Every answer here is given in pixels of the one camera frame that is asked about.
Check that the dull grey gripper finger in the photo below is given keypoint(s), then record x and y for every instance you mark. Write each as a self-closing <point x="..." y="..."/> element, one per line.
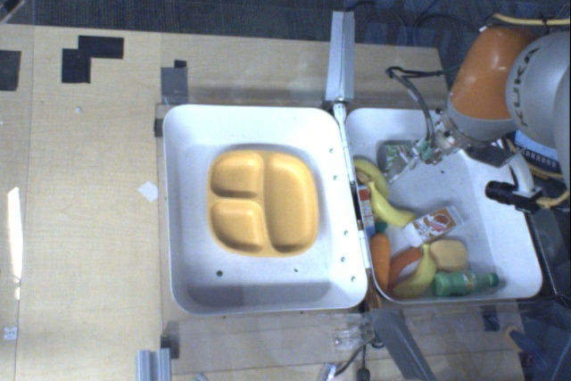
<point x="403" y="170"/>

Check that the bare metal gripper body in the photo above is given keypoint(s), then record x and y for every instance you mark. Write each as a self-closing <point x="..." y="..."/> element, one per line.
<point x="442" y="142"/>

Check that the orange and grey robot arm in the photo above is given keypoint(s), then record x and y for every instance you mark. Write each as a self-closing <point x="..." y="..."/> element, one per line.
<point x="486" y="76"/>

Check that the yellow banana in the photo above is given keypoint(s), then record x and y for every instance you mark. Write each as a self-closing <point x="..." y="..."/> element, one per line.
<point x="372" y="174"/>
<point x="421" y="279"/>
<point x="388" y="209"/>

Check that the red and white packet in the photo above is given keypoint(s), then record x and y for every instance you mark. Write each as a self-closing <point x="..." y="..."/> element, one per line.
<point x="366" y="209"/>

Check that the white and red carton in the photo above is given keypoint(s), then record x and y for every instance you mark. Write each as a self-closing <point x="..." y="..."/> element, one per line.
<point x="435" y="224"/>

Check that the beige bread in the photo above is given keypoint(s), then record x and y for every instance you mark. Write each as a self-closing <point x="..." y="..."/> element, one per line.
<point x="449" y="255"/>

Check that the white plastic tray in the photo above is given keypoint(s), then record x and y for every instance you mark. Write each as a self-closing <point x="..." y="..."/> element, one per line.
<point x="250" y="281"/>
<point x="490" y="232"/>

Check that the yellow divided plate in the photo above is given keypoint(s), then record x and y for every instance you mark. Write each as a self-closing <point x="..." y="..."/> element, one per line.
<point x="287" y="201"/>

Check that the green bottle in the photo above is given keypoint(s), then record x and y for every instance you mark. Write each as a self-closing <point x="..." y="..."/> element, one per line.
<point x="459" y="284"/>

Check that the black cylinder on white bracket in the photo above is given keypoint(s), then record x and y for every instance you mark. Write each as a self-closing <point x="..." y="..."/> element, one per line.
<point x="504" y="192"/>

